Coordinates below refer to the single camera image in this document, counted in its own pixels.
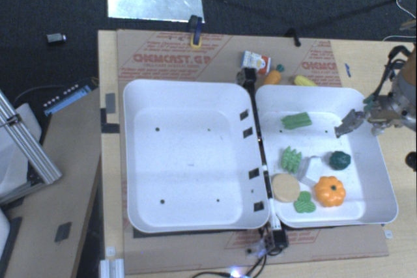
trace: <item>toy food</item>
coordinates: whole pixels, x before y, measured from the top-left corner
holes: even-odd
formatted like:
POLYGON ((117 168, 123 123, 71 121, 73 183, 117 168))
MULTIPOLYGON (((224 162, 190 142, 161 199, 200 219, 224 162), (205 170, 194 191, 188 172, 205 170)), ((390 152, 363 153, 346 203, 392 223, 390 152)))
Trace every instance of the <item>toy food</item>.
POLYGON ((301 128, 302 126, 309 126, 313 124, 307 113, 285 116, 281 119, 281 122, 283 122, 284 128, 287 130, 301 128))
POLYGON ((300 194, 300 184, 292 175, 277 174, 272 179, 272 192, 280 202, 293 202, 300 194))
POLYGON ((344 170, 350 164, 351 156, 342 151, 337 150, 330 157, 330 166, 337 171, 344 170))
POLYGON ((308 191, 301 191, 294 208, 298 213, 312 213, 315 211, 315 204, 311 201, 311 193, 308 191))
POLYGON ((297 86, 317 86, 312 80, 300 75, 295 76, 294 84, 297 86))
POLYGON ((277 65, 276 70, 272 70, 266 76, 264 85, 277 85, 281 81, 281 72, 283 71, 283 66, 281 64, 277 65))
POLYGON ((290 173, 296 173, 301 162, 301 152, 297 153, 296 150, 291 150, 288 146, 281 158, 281 167, 290 173))
POLYGON ((325 207, 339 206, 345 200, 346 191, 343 184, 334 176, 322 176, 314 186, 319 202, 325 207))
POLYGON ((240 67, 255 68, 258 74, 265 76, 269 73, 271 58, 254 52, 245 51, 243 53, 242 64, 240 67))

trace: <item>beige round toy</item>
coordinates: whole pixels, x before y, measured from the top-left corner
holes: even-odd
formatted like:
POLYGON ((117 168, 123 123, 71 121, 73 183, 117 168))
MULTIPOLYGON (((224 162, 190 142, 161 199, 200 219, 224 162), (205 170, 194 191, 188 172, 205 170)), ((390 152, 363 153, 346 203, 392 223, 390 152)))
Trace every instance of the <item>beige round toy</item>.
POLYGON ((277 174, 272 178, 272 192, 280 202, 294 202, 300 195, 300 184, 290 174, 277 174))

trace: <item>cardboard sheet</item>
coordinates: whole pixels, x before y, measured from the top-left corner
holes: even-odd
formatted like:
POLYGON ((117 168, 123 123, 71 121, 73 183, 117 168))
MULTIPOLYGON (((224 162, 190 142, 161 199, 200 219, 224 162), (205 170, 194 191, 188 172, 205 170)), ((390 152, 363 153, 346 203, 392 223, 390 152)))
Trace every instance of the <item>cardboard sheet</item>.
POLYGON ((328 40, 305 39, 298 48, 291 38, 202 34, 202 46, 190 46, 190 33, 119 31, 119 80, 163 79, 234 82, 245 50, 282 64, 281 84, 301 74, 318 86, 340 87, 338 68, 328 40))
MULTIPOLYGON (((290 38, 203 35, 201 49, 192 49, 189 33, 117 32, 126 274, 247 266, 256 261, 246 250, 259 241, 257 230, 143 234, 134 230, 126 213, 121 98, 126 84, 139 78, 234 82, 244 50, 271 57, 272 67, 284 65, 281 84, 292 84, 293 77, 302 74, 318 85, 341 86, 327 40, 303 39, 297 48, 290 38)), ((290 246, 279 256, 269 258, 269 264, 388 255, 384 231, 379 225, 290 230, 288 237, 290 246)))

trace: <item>dark green toy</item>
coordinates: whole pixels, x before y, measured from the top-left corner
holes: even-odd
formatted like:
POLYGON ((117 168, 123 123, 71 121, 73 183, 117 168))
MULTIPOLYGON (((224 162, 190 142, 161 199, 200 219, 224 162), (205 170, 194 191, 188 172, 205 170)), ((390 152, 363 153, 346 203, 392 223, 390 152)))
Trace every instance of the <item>dark green toy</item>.
POLYGON ((342 151, 337 150, 330 157, 330 166, 337 171, 344 170, 350 164, 351 156, 342 151))

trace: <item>orange pumpkin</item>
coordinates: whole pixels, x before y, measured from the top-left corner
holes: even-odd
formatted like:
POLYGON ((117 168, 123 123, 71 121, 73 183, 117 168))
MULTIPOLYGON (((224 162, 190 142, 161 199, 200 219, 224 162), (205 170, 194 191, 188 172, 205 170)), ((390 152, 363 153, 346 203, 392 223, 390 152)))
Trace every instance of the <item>orange pumpkin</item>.
POLYGON ((323 206, 339 206, 343 204, 346 196, 346 190, 334 176, 322 176, 319 182, 314 186, 315 194, 323 206))

